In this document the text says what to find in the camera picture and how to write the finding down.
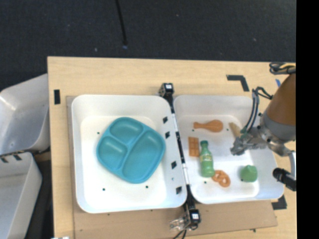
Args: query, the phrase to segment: table surface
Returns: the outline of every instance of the table surface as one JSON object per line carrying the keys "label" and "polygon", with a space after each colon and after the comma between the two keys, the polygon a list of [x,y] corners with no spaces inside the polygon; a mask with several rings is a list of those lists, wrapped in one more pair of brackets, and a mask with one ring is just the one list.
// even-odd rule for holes
{"label": "table surface", "polygon": [[[74,236],[74,199],[69,157],[67,96],[81,94],[155,95],[163,82],[174,84],[175,95],[226,95],[251,97],[252,88],[264,87],[274,93],[277,81],[287,76],[274,76],[268,62],[190,61],[159,59],[48,57],[50,102],[50,134],[54,236]],[[228,81],[227,75],[245,77],[250,91],[244,91],[240,81]],[[60,103],[56,105],[56,90]],[[262,99],[260,111],[268,100]],[[296,142],[286,145],[296,149]],[[279,167],[290,170],[288,158],[275,155]],[[194,239],[236,238],[297,238],[297,196],[285,188],[287,209],[275,210],[278,225],[260,228],[256,232],[235,230],[211,235],[187,234]]]}

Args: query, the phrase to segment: black fabric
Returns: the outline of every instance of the black fabric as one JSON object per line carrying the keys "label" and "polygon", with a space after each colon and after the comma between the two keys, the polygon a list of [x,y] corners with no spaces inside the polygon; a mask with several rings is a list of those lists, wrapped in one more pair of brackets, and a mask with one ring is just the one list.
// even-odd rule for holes
{"label": "black fabric", "polygon": [[0,0],[0,90],[47,56],[295,61],[297,0]]}

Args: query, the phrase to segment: wooden table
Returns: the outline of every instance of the wooden table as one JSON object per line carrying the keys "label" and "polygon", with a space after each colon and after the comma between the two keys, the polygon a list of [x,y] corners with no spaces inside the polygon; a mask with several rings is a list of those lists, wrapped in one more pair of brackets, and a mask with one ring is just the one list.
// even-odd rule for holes
{"label": "wooden table", "polygon": [[[235,95],[251,97],[251,89],[264,87],[270,94],[286,76],[274,76],[269,63],[48,57],[50,134],[55,237],[70,238],[173,238],[169,222],[180,210],[138,211],[90,215],[77,206],[72,187],[67,97],[81,94],[154,95],[164,82],[174,84],[175,95]],[[240,75],[230,81],[227,75]],[[260,111],[268,105],[262,99]],[[287,144],[290,149],[296,143]],[[290,170],[288,158],[276,155],[279,167]],[[296,193],[285,188],[288,208],[273,211],[271,201],[199,205],[204,222],[187,233],[194,239],[294,239],[297,238]]]}

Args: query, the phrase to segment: green bottle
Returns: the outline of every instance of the green bottle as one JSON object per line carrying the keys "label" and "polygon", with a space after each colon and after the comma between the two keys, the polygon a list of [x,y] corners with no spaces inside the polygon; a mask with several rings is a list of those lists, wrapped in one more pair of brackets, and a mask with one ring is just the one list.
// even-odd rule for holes
{"label": "green bottle", "polygon": [[201,141],[200,146],[202,148],[199,155],[201,176],[212,177],[215,175],[215,170],[213,168],[213,156],[208,150],[208,141]]}

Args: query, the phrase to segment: toy pretzel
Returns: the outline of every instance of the toy pretzel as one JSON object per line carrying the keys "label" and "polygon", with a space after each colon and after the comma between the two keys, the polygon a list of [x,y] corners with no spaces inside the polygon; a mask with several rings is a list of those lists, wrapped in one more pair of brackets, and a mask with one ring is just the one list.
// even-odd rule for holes
{"label": "toy pretzel", "polygon": [[228,187],[230,185],[229,176],[222,170],[216,170],[212,179],[213,181],[218,182],[222,187]]}

